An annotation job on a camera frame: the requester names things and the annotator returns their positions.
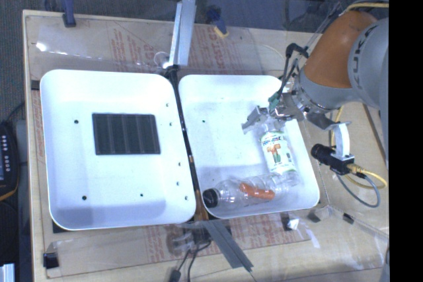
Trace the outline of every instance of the blue clamp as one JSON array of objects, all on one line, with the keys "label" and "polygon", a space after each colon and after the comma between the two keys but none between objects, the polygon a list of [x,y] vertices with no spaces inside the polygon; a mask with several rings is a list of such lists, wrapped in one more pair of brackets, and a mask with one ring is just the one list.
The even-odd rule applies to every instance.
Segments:
[{"label": "blue clamp", "polygon": [[64,12],[63,14],[63,22],[65,23],[65,27],[75,27],[77,26],[77,22],[75,21],[75,17],[73,16],[73,0],[60,0],[61,1],[61,8]]},{"label": "blue clamp", "polygon": [[208,21],[212,22],[215,25],[214,31],[216,32],[216,34],[221,38],[226,38],[229,35],[229,32],[227,31],[225,22],[223,21],[220,14],[214,9],[209,9],[206,15]]}]

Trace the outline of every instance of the orange object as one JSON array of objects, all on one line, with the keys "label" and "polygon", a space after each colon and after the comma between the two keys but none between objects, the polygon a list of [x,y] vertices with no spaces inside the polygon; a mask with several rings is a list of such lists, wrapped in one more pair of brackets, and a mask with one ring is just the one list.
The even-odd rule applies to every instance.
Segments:
[{"label": "orange object", "polygon": [[261,190],[259,188],[251,187],[245,182],[241,182],[239,189],[248,196],[257,197],[258,199],[271,200],[275,197],[275,192],[273,190]]},{"label": "orange object", "polygon": [[307,78],[319,85],[351,88],[348,57],[363,29],[377,19],[367,12],[349,11],[338,17],[323,33],[304,65]]}]

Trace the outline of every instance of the cable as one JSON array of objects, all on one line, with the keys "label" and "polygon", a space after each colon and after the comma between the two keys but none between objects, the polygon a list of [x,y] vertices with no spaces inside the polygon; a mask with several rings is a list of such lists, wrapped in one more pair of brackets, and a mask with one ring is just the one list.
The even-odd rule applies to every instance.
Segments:
[{"label": "cable", "polygon": [[356,9],[358,7],[381,7],[381,8],[387,9],[387,8],[389,8],[389,4],[384,4],[384,3],[356,3],[356,4],[349,5],[345,9],[345,12],[351,11],[352,9]]},{"label": "cable", "polygon": [[192,255],[192,260],[190,262],[190,265],[188,266],[186,282],[191,282],[191,278],[190,278],[191,267],[192,267],[192,264],[194,263],[195,258],[197,257],[198,252],[201,252],[203,249],[206,249],[210,244],[212,244],[211,241],[209,241],[203,248],[198,248],[197,246],[196,251]]},{"label": "cable", "polygon": [[364,2],[366,2],[366,3],[368,3],[368,2],[373,2],[373,3],[376,3],[376,2],[388,3],[389,0],[355,0],[352,3],[353,4],[356,4],[356,3],[364,3]]},{"label": "cable", "polygon": [[292,77],[292,73],[295,71],[295,68],[298,66],[298,58],[296,58],[292,65],[291,65],[291,70],[289,71],[288,75],[283,79],[281,87],[279,88],[279,90],[276,92],[278,94],[278,96],[282,95],[282,92],[286,86],[286,83],[288,82],[288,79],[290,77]]},{"label": "cable", "polygon": [[[347,164],[346,166],[351,170],[352,174],[356,175],[356,173],[361,173],[361,174],[367,174],[367,175],[373,176],[374,178],[377,178],[380,182],[382,182],[381,186],[376,186],[377,189],[379,189],[379,190],[388,186],[388,183],[386,182],[386,180],[384,178],[382,178],[380,175],[377,175],[376,173],[370,172],[370,171],[364,169],[363,167],[358,166],[358,164],[350,163],[350,164]],[[362,188],[365,188],[365,189],[368,189],[368,190],[373,189],[373,187],[369,187],[369,186],[363,185],[359,182],[356,182],[355,180],[353,180],[352,178],[350,178],[348,176],[347,176],[347,179],[349,179],[349,181],[351,181],[352,183],[356,184],[359,187],[362,187]]]},{"label": "cable", "polygon": [[9,115],[7,116],[7,118],[5,119],[5,121],[9,121],[11,119],[11,117],[13,116],[13,114],[15,114],[16,112],[18,112],[18,110],[20,110],[23,106],[25,105],[25,101],[22,101],[18,106],[16,106],[15,108],[13,108],[12,112],[9,113]]},{"label": "cable", "polygon": [[284,74],[279,77],[279,80],[284,81],[286,79],[286,73],[288,72],[289,58],[285,57]]},{"label": "cable", "polygon": [[346,189],[346,191],[348,192],[348,193],[350,193],[351,194],[351,196],[354,198],[354,199],[356,199],[356,200],[358,200],[359,202],[361,202],[361,203],[363,203],[364,205],[366,205],[366,206],[368,206],[368,207],[370,207],[370,208],[376,208],[376,207],[379,207],[379,205],[380,205],[380,203],[381,203],[381,194],[379,193],[379,190],[377,189],[377,187],[376,187],[376,185],[373,183],[373,181],[371,181],[368,177],[367,177],[367,175],[365,175],[365,174],[357,174],[357,176],[359,176],[360,178],[363,178],[363,179],[365,179],[365,180],[367,180],[371,185],[372,185],[372,187],[373,187],[373,189],[375,190],[375,193],[376,193],[376,198],[377,198],[377,202],[374,204],[374,205],[371,205],[371,204],[369,204],[369,203],[367,203],[367,202],[365,202],[365,201],[363,201],[362,199],[360,199],[356,194],[354,194],[348,187],[347,187],[347,185],[345,184],[345,182],[344,181],[342,181],[342,179],[341,179],[341,176],[339,175],[339,174],[337,174],[336,175],[337,177],[338,177],[338,179],[339,179],[339,182],[344,186],[344,188]]},{"label": "cable", "polygon": [[203,249],[206,249],[210,244],[212,244],[211,240],[208,241],[208,243],[205,246],[203,246],[202,248],[199,248],[199,244],[197,244],[197,249],[195,249],[195,251],[193,251],[193,252],[191,251],[191,249],[188,249],[185,253],[184,258],[182,259],[182,263],[179,265],[179,268],[172,271],[171,278],[169,279],[169,282],[178,282],[179,281],[180,276],[181,276],[180,269],[184,265],[188,255],[192,254],[192,260],[190,262],[190,265],[188,266],[188,279],[187,279],[187,282],[190,282],[191,267],[192,267],[192,264],[194,263],[194,260],[197,256],[198,252],[202,251]]}]

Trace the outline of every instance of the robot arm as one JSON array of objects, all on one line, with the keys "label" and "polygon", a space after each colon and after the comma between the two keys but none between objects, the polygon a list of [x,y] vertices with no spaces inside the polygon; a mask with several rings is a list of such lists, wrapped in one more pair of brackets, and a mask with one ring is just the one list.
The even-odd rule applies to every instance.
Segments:
[{"label": "robot arm", "polygon": [[[271,115],[277,120],[303,120],[322,130],[333,130],[337,140],[348,132],[326,114],[348,102],[363,102],[381,112],[388,164],[388,35],[389,18],[377,20],[365,11],[346,11],[323,33],[290,92],[279,90],[268,108],[257,108],[243,124],[244,132]],[[348,151],[337,144],[335,157]]]}]

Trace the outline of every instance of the bottle label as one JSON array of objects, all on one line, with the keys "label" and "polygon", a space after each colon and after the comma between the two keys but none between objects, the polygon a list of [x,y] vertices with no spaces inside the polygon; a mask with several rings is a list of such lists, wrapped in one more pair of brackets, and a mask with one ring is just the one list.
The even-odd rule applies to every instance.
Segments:
[{"label": "bottle label", "polygon": [[260,142],[269,171],[282,174],[288,170],[295,170],[288,141],[283,132],[269,131],[260,138]]}]

